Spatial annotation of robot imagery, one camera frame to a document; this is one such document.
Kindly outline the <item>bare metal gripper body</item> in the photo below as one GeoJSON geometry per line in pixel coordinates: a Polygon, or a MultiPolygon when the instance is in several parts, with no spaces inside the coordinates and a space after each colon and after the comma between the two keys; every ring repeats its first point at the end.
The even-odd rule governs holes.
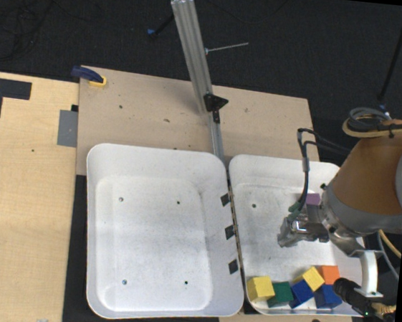
{"type": "Polygon", "coordinates": [[[292,232],[308,235],[308,240],[304,242],[331,242],[347,256],[356,257],[364,251],[359,242],[362,236],[343,226],[333,212],[319,205],[305,204],[302,210],[295,211],[292,232]]]}

